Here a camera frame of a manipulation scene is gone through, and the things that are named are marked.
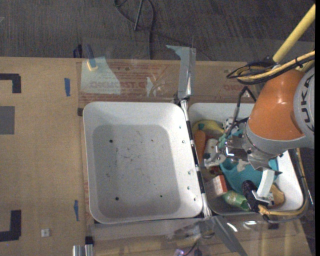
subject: gray square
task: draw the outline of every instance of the gray square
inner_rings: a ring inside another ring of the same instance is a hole
[[[0,106],[0,135],[15,134],[15,107]]]

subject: white object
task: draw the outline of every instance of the white object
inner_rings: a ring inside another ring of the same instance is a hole
[[[41,229],[41,237],[42,238],[50,237],[50,229],[49,228]]]
[[[242,103],[240,105],[239,119],[246,118],[251,114],[254,104]],[[233,115],[235,103],[195,103],[189,108],[189,119],[191,125],[200,120],[215,120],[223,123],[228,117]],[[286,151],[282,157],[277,158],[278,169],[282,174],[278,176],[275,183],[284,193],[285,202],[282,206],[273,211],[295,211],[304,202],[304,197],[298,178],[295,173],[289,153]],[[219,215],[246,214],[236,207],[227,204],[222,198],[208,198],[210,208]]]
[[[103,224],[193,218],[203,209],[183,110],[92,102],[83,110],[89,208]]]

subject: teal object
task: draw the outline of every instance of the teal object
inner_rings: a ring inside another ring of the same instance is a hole
[[[233,135],[237,136],[241,134],[242,130],[234,133]],[[237,170],[238,163],[233,163],[229,158],[227,158],[223,163],[220,164],[220,168],[224,174],[225,179],[231,186],[231,188],[237,193],[243,195],[242,192],[242,183],[244,181],[250,180],[252,181],[256,187],[258,188],[262,179],[262,171],[255,170],[251,164],[245,166],[244,170]],[[271,159],[269,161],[269,166],[272,170],[278,171],[278,163],[276,159]]]

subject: yellow pole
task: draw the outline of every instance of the yellow pole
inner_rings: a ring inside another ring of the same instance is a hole
[[[308,27],[316,19],[316,4],[314,4],[310,10],[305,14],[299,24],[291,32],[289,37],[284,41],[279,50],[272,57],[275,63],[280,62],[284,56],[291,50],[299,38],[304,34]]]

